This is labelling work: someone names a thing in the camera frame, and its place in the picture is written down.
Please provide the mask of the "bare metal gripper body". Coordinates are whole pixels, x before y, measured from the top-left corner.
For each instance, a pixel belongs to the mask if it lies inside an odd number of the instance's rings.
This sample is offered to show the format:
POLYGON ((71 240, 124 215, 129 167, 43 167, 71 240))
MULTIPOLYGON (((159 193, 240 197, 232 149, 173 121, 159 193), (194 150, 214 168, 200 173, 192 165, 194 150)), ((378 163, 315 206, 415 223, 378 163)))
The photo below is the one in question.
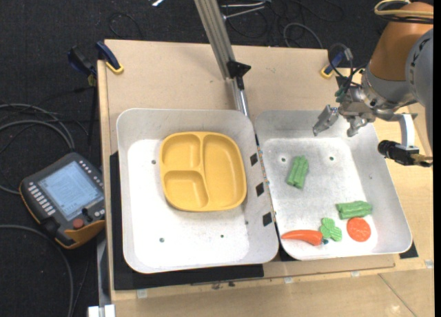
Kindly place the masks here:
POLYGON ((395 103, 381 97, 371 88, 350 87, 340 102, 338 111, 346 119, 388 120, 395 111, 395 103))

